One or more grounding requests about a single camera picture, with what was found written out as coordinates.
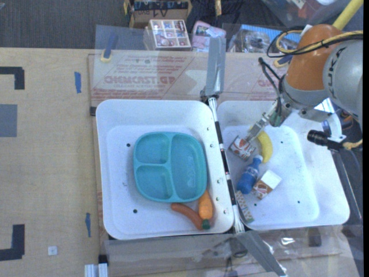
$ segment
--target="wooden table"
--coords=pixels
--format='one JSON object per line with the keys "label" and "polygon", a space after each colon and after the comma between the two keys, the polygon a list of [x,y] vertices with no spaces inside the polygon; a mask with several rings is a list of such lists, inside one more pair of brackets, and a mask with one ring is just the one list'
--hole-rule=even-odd
{"label": "wooden table", "polygon": [[[0,276],[81,276],[85,264],[97,263],[89,53],[0,49],[1,67],[25,71],[25,89],[14,89],[14,75],[0,74],[0,104],[17,108],[16,137],[0,137],[0,256],[14,250],[14,225],[24,225],[25,244],[21,259],[0,261]],[[48,255],[49,246],[57,255]]]}

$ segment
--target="toy sink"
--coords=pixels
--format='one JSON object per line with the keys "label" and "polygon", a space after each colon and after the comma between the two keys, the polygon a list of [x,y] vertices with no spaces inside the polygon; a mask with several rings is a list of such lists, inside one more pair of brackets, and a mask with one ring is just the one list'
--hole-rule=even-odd
{"label": "toy sink", "polygon": [[194,201],[206,189],[205,155],[189,134],[144,134],[135,143],[133,167],[138,191],[154,201]]}
{"label": "toy sink", "polygon": [[[245,136],[250,125],[259,120],[271,104],[259,101],[220,103],[217,115],[225,149],[236,136]],[[214,234],[224,233],[232,227],[234,213],[231,196],[213,115],[207,105],[193,100],[106,100],[97,107],[96,122],[103,220],[110,236],[139,239]],[[273,143],[273,156],[260,166],[260,174],[270,169],[282,181],[262,200],[252,194],[245,196],[254,221],[246,222],[242,214],[241,220],[250,229],[337,225],[348,220],[349,206],[332,155],[325,147],[307,141],[307,132],[311,129],[322,130],[319,123],[300,118],[297,113],[292,113],[279,128],[265,128]],[[150,194],[144,190],[146,196],[143,196],[138,190],[135,170],[161,164],[165,170],[159,172],[171,169],[165,165],[171,156],[169,151],[144,158],[147,145],[140,149],[140,137],[147,134],[150,139],[149,134],[155,132],[171,133],[155,137],[154,140],[160,140],[156,147],[172,148],[170,145],[176,137],[175,133],[191,136],[201,145],[205,155],[206,188],[214,204],[214,217],[209,230],[197,230],[186,217],[171,210],[169,201],[181,187],[173,188],[170,179],[160,182],[165,187],[159,192]],[[134,148],[141,151],[140,158],[136,155],[140,162],[135,166]],[[236,186],[247,162],[229,150],[227,161]],[[146,176],[146,171],[143,171],[142,177]],[[196,198],[194,193],[188,197],[176,195],[184,200],[192,196],[192,199]],[[197,200],[186,204],[197,209]]]}
{"label": "toy sink", "polygon": [[[221,103],[217,113],[224,146],[228,148],[237,135],[244,137],[271,104],[266,101]],[[272,170],[282,181],[262,200],[251,193],[244,195],[254,217],[250,223],[241,217],[248,228],[292,229],[337,225],[348,220],[350,209],[332,155],[326,147],[307,140],[311,129],[322,130],[322,126],[301,118],[298,113],[292,113],[278,128],[265,128],[273,143],[273,155],[270,161],[260,165],[259,174]],[[227,161],[236,185],[247,162],[230,150],[227,150]]]}
{"label": "toy sink", "polygon": [[[188,100],[106,100],[97,107],[96,122],[103,192],[103,221],[110,236],[128,240],[213,234],[224,233],[232,227],[234,222],[232,203],[213,115],[207,105]],[[168,134],[151,135],[155,132]],[[188,218],[173,211],[170,203],[165,201],[171,201],[174,195],[174,192],[170,195],[172,190],[176,190],[176,195],[182,201],[195,199],[200,193],[199,190],[204,188],[203,184],[190,188],[194,192],[189,193],[181,193],[183,188],[181,185],[174,188],[170,186],[169,191],[163,187],[153,193],[144,189],[146,196],[143,196],[134,178],[135,169],[139,175],[142,175],[138,178],[141,180],[146,179],[144,176],[147,173],[153,175],[153,171],[146,167],[160,167],[160,165],[165,167],[162,170],[157,169],[157,173],[162,175],[167,171],[169,176],[171,169],[166,163],[170,159],[174,161],[172,164],[175,171],[178,171],[177,174],[172,173],[172,175],[183,175],[186,171],[181,168],[180,161],[184,160],[186,152],[191,153],[188,157],[193,158],[193,163],[196,162],[201,169],[203,162],[197,156],[199,145],[204,152],[206,188],[214,204],[211,228],[202,231],[197,230]],[[171,158],[168,151],[157,151],[155,155],[150,155],[147,147],[151,146],[157,149],[171,148],[174,157]],[[136,150],[136,162],[138,162],[135,167],[134,150]],[[202,175],[202,171],[195,173],[196,179],[199,179],[197,183],[204,182],[204,178],[201,179]],[[171,182],[166,178],[162,180],[160,184]],[[194,181],[189,180],[186,184],[188,183],[191,186]],[[186,204],[196,210],[198,200],[188,201]]]}

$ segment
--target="blue plate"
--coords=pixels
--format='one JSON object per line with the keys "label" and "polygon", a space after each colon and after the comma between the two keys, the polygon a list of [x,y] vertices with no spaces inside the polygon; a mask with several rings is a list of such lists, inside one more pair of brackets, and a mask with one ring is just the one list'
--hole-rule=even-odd
{"label": "blue plate", "polygon": [[188,134],[153,132],[142,135],[133,151],[134,179],[147,199],[188,202],[206,189],[205,155]]}

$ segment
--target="black cable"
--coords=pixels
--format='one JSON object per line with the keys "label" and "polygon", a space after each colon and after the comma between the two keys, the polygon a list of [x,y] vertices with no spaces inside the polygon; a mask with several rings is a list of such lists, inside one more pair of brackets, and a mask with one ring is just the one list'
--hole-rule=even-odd
{"label": "black cable", "polygon": [[316,48],[312,48],[310,50],[305,50],[307,48],[309,48],[310,46],[313,46],[319,42],[314,42],[314,43],[311,43],[311,44],[308,44],[300,49],[297,49],[295,51],[291,51],[290,53],[284,53],[283,51],[281,51],[281,55],[270,55],[270,49],[272,48],[272,46],[276,43],[276,41],[278,40],[278,38],[284,34],[289,34],[288,32],[289,31],[295,31],[295,30],[298,30],[298,29],[289,29],[287,31],[284,31],[284,32],[281,32],[278,36],[276,36],[271,44],[268,46],[267,50],[266,50],[266,55],[269,57],[269,58],[282,58],[282,57],[286,57],[287,55],[300,55],[300,54],[305,54],[305,53],[310,53],[312,51],[315,51],[317,49],[320,49],[320,48],[323,48],[323,47],[326,47],[328,48],[330,45],[333,45],[333,44],[337,44],[337,43],[341,43],[341,42],[344,42],[344,41],[349,41],[349,40],[363,40],[364,39],[364,35],[363,34],[352,34],[352,35],[349,35],[347,37],[342,37],[342,38],[338,38],[336,40],[332,40],[331,42],[327,42],[327,43],[323,43],[324,40],[321,41],[322,45],[320,46],[317,46]]}
{"label": "black cable", "polygon": [[358,172],[360,172],[360,163],[359,163],[359,160],[357,159],[357,157],[354,153],[355,151],[352,151],[353,149],[357,149],[357,148],[352,148],[351,150],[347,150],[347,149],[343,148],[343,149],[340,150],[340,154],[342,154],[342,152],[350,153],[352,158],[353,158],[353,164],[356,166],[356,169],[358,170]]}
{"label": "black cable", "polygon": [[363,152],[363,147],[352,148],[351,152],[362,153]]}
{"label": "black cable", "polygon": [[[263,60],[263,58],[259,58],[259,63],[261,65],[261,69],[263,71],[263,74],[265,75],[265,77],[268,79],[268,81],[271,83],[271,85],[273,86],[274,90],[276,91],[277,94],[277,106],[276,106],[276,114],[280,117],[282,116],[282,101],[281,101],[281,96],[280,96],[280,83],[281,83],[281,78],[277,75],[277,73]],[[273,73],[273,75],[275,75],[275,77],[278,79],[278,87],[276,86],[276,84],[274,83],[273,79],[269,76],[269,74],[266,71],[266,67]]]}
{"label": "black cable", "polygon": [[231,257],[227,258],[227,264],[226,264],[226,267],[225,267],[225,271],[224,271],[223,277],[226,277],[227,276],[227,272],[228,272],[229,269],[231,271],[233,271],[233,265],[232,265],[232,258]]}

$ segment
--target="blue bottle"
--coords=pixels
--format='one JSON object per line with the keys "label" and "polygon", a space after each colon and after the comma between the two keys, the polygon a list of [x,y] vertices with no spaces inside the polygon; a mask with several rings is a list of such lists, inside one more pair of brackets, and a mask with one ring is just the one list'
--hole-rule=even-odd
{"label": "blue bottle", "polygon": [[263,161],[261,155],[254,157],[253,162],[249,164],[243,172],[241,179],[237,183],[237,190],[243,194],[249,194],[259,176],[259,164]]}

